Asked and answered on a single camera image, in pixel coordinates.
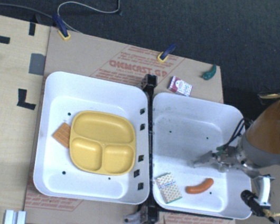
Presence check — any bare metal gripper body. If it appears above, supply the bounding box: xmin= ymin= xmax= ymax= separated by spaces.
xmin=209 ymin=143 xmax=264 ymax=181

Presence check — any orange sausage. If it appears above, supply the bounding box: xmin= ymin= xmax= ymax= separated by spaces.
xmin=185 ymin=174 xmax=216 ymax=199

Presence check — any white plastic tray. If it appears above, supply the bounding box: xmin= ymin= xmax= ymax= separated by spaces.
xmin=134 ymin=89 xmax=271 ymax=224
xmin=25 ymin=68 xmax=169 ymax=214

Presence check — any white carton with orange dots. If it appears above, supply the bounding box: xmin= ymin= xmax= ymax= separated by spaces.
xmin=151 ymin=170 xmax=186 ymax=207

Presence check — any thin black and white rod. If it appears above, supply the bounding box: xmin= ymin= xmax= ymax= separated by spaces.
xmin=128 ymin=90 xmax=173 ymax=209

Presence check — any red and white carton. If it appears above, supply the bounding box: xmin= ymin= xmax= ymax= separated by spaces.
xmin=166 ymin=74 xmax=195 ymax=98

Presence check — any yellow divided plate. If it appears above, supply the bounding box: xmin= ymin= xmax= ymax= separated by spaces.
xmin=63 ymin=106 xmax=144 ymax=181

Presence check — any orange waffle biscuit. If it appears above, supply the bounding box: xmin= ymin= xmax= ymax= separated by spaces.
xmin=49 ymin=120 xmax=74 ymax=150

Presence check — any brown cardboard board red print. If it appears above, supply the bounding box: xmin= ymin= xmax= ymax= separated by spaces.
xmin=16 ymin=25 xmax=269 ymax=224

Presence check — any black cylinder on white bracket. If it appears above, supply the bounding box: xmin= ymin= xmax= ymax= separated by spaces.
xmin=237 ymin=171 xmax=277 ymax=219

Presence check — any black block with thin wires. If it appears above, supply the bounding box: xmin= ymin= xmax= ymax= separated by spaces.
xmin=142 ymin=203 xmax=162 ymax=224
xmin=138 ymin=72 xmax=160 ymax=94

